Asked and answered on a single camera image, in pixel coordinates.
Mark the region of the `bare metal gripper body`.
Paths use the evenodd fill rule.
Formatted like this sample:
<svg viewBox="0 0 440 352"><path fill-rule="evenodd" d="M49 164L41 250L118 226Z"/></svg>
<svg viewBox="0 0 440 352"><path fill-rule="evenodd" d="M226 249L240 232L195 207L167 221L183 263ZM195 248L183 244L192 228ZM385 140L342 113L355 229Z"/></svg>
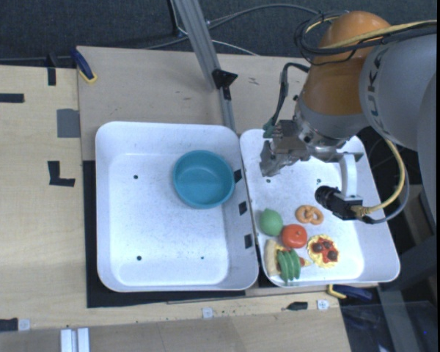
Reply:
<svg viewBox="0 0 440 352"><path fill-rule="evenodd" d="M331 137L303 120L270 119L270 151L276 160L294 163L316 158L322 162L337 162L338 150L349 136Z"/></svg>

